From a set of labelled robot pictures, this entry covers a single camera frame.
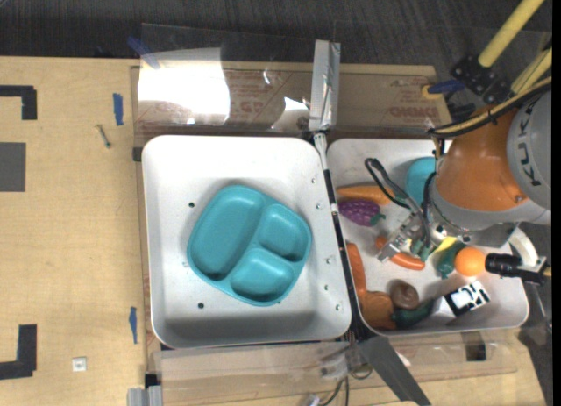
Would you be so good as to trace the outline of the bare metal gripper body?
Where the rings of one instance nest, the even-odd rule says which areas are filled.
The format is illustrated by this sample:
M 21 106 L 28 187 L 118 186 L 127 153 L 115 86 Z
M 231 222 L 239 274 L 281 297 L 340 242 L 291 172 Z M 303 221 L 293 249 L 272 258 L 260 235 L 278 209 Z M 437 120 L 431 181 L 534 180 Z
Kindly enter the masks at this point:
M 426 217 L 411 213 L 399 229 L 407 231 L 407 243 L 398 250 L 412 256 L 432 255 L 448 237 L 447 231 L 430 212 Z

